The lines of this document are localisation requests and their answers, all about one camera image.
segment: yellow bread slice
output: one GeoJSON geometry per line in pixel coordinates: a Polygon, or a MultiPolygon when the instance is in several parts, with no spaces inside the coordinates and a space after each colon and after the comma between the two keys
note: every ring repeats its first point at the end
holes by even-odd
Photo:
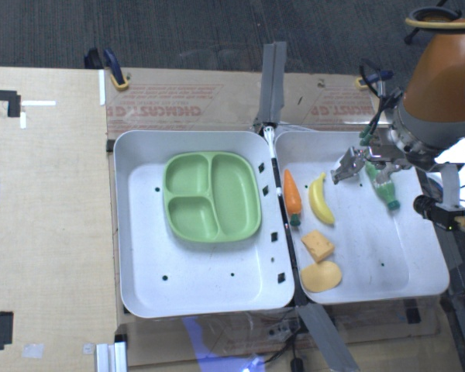
{"type": "Polygon", "coordinates": [[[343,274],[339,266],[330,260],[314,263],[301,270],[301,282],[310,292],[323,292],[341,282],[343,274]]]}
{"type": "Polygon", "coordinates": [[[320,262],[334,251],[334,244],[318,230],[313,230],[303,236],[301,241],[305,244],[315,262],[320,262]]]}

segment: green bottle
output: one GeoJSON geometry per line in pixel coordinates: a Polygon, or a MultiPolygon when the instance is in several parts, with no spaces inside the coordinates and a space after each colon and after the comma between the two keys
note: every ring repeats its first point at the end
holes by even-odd
{"type": "Polygon", "coordinates": [[[365,162],[365,171],[367,172],[377,195],[384,200],[388,206],[387,209],[394,211],[400,208],[400,202],[394,195],[394,183],[389,175],[385,175],[382,183],[379,183],[376,176],[380,171],[369,161],[365,162]]]}

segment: orange object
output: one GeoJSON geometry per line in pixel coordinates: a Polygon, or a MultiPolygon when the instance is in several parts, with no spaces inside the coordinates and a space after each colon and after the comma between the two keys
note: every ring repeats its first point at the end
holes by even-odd
{"type": "Polygon", "coordinates": [[[284,203],[286,204],[286,212],[291,217],[290,224],[292,226],[300,225],[299,215],[301,213],[301,196],[296,187],[295,180],[289,170],[284,170],[284,203]]]}
{"type": "Polygon", "coordinates": [[[465,34],[432,38],[408,83],[403,106],[426,122],[465,122],[465,34]]]}

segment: white tape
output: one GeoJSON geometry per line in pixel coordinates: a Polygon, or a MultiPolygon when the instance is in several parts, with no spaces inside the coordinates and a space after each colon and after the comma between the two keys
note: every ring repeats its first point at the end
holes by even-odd
{"type": "Polygon", "coordinates": [[[94,343],[85,343],[83,345],[83,354],[93,354],[95,352],[94,343]]]}
{"type": "Polygon", "coordinates": [[[100,106],[105,104],[105,71],[98,71],[98,87],[100,91],[100,106]]]}
{"type": "Polygon", "coordinates": [[[21,112],[21,116],[19,119],[19,125],[21,126],[21,129],[26,128],[26,112],[21,112]]]}
{"type": "Polygon", "coordinates": [[[57,101],[22,101],[21,106],[57,106],[57,101]]]}
{"type": "Polygon", "coordinates": [[[40,344],[26,344],[22,349],[23,358],[43,358],[43,343],[40,344]]]}

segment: black clip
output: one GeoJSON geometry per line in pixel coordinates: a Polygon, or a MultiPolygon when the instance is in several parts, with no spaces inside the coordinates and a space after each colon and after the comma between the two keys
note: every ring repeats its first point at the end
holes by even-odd
{"type": "Polygon", "coordinates": [[[119,91],[124,91],[129,87],[129,83],[127,78],[122,74],[121,67],[119,62],[117,61],[117,57],[115,56],[114,52],[110,48],[106,48],[103,50],[103,56],[107,60],[107,65],[112,70],[112,74],[110,74],[110,79],[114,84],[115,88],[119,91]]]}
{"type": "Polygon", "coordinates": [[[0,350],[3,350],[6,344],[12,344],[13,322],[13,312],[0,312],[0,350]]]}
{"type": "Polygon", "coordinates": [[[3,91],[0,90],[0,101],[7,101],[7,116],[20,117],[21,116],[21,95],[17,95],[17,91],[3,91]]]}
{"type": "MultiPolygon", "coordinates": [[[[129,87],[129,82],[126,76],[122,74],[121,67],[117,61],[117,57],[110,48],[103,50],[103,56],[107,60],[107,66],[110,67],[112,73],[110,74],[110,80],[114,84],[114,87],[119,91],[124,91],[129,87]]],[[[103,69],[103,63],[98,55],[96,48],[91,48],[88,54],[84,55],[84,68],[85,69],[103,69]]]]}

